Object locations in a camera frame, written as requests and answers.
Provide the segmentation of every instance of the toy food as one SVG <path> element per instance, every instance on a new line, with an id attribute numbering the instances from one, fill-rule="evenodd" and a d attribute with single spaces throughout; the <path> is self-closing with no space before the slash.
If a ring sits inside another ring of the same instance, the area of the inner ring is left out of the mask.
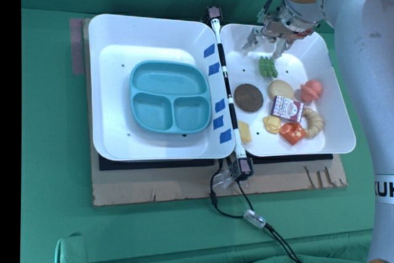
<path id="1" fill-rule="evenodd" d="M 263 122 L 266 130 L 272 134 L 277 134 L 281 130 L 281 120 L 277 116 L 266 116 Z"/>
<path id="2" fill-rule="evenodd" d="M 243 144 L 252 141 L 251 131 L 249 130 L 249 124 L 238 121 L 238 129 L 239 133 L 241 134 L 241 141 Z"/>
<path id="3" fill-rule="evenodd" d="M 307 119 L 308 128 L 305 130 L 307 138 L 314 138 L 324 128 L 324 121 L 311 108 L 304 108 L 302 115 Z"/>
<path id="4" fill-rule="evenodd" d="M 295 145 L 298 141 L 307 136 L 307 133 L 300 123 L 283 124 L 279 134 L 292 145 Z"/>
<path id="5" fill-rule="evenodd" d="M 236 104 L 244 111 L 255 112 L 263 105 L 263 95 L 252 84 L 241 84 L 234 91 Z"/>
<path id="6" fill-rule="evenodd" d="M 310 102 L 319 98 L 323 91 L 321 83 L 317 80 L 309 80 L 305 84 L 301 84 L 301 99 L 304 102 Z"/>
<path id="7" fill-rule="evenodd" d="M 303 109 L 304 104 L 302 102 L 277 95 L 273 100 L 271 115 L 299 123 L 301 122 Z"/>
<path id="8" fill-rule="evenodd" d="M 259 71 L 263 77 L 278 77 L 278 72 L 275 68 L 275 60 L 271 57 L 260 57 Z"/>
<path id="9" fill-rule="evenodd" d="M 294 99 L 294 90 L 283 80 L 274 80 L 268 86 L 268 96 L 273 100 L 277 95 L 288 99 Z"/>

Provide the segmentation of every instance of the blue divided plate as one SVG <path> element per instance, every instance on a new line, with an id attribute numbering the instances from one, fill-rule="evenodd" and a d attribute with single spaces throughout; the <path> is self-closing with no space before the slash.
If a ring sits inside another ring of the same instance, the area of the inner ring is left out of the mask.
<path id="1" fill-rule="evenodd" d="M 141 62 L 131 72 L 130 92 L 133 116 L 148 131 L 191 134 L 211 121 L 208 81 L 193 65 Z"/>

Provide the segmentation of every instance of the brown round patty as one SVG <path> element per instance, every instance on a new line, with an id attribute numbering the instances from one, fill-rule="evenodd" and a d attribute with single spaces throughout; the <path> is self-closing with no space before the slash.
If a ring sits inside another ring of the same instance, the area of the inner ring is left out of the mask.
<path id="1" fill-rule="evenodd" d="M 244 111 L 254 112 L 263 105 L 263 95 L 252 84 L 241 84 L 234 91 L 236 104 Z"/>

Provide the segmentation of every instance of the green table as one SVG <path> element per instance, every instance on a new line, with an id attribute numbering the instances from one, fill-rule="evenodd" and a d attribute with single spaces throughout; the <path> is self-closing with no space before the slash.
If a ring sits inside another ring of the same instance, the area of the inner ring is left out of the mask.
<path id="1" fill-rule="evenodd" d="M 22 185 L 20 262 L 53 262 L 60 238 L 81 233 L 89 262 L 250 262 L 284 254 L 272 238 L 221 216 L 208 199 L 94 208 L 86 79 L 71 67 L 70 18 L 22 9 Z M 322 33 L 332 55 L 333 34 Z M 372 161 L 340 74 L 357 145 L 342 155 L 348 187 L 252 195 L 296 253 L 365 261 L 374 216 Z M 222 198 L 242 213 L 238 197 Z"/>

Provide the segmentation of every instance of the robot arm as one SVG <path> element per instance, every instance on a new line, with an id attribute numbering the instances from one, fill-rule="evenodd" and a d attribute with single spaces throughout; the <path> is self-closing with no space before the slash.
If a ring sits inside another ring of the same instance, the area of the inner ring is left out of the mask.
<path id="1" fill-rule="evenodd" d="M 394 0 L 283 0 L 261 19 L 263 28 L 255 33 L 281 41 L 274 58 L 311 34 L 320 20 L 333 27 L 340 71 L 374 167 L 375 223 L 368 261 L 394 262 Z"/>

